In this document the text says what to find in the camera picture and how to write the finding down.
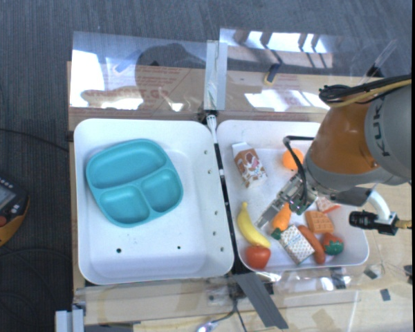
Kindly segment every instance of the dark textured surface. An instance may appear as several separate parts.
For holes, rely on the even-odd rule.
[[[31,196],[26,220],[0,249],[0,331],[53,331],[55,311],[71,309],[73,31],[202,42],[221,27],[397,39],[386,76],[410,72],[412,0],[0,0],[0,127],[61,147],[0,130],[0,169]]]

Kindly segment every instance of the hot dog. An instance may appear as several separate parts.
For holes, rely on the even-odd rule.
[[[306,240],[311,244],[315,253],[313,258],[318,264],[323,264],[326,261],[326,253],[324,252],[323,246],[318,241],[317,237],[313,234],[312,231],[305,225],[298,225],[297,229],[302,233]]]

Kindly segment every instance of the orange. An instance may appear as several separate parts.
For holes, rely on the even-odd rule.
[[[300,149],[297,148],[292,148],[292,151],[294,152],[295,155],[297,155],[298,160],[303,163],[304,160],[304,155],[302,153],[302,151]],[[297,168],[297,164],[295,163],[292,154],[289,150],[285,151],[283,154],[283,166],[288,168],[288,169],[298,169]]]

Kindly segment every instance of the yellow banana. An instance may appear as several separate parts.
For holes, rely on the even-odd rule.
[[[241,210],[237,216],[237,224],[240,232],[249,243],[256,246],[270,247],[269,240],[258,231],[250,220],[247,202],[241,204]]]

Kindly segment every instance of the blue divided plate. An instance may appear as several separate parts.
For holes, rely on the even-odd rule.
[[[94,155],[86,179],[106,218],[124,228],[157,219],[183,197],[171,159],[148,139],[123,142]]]

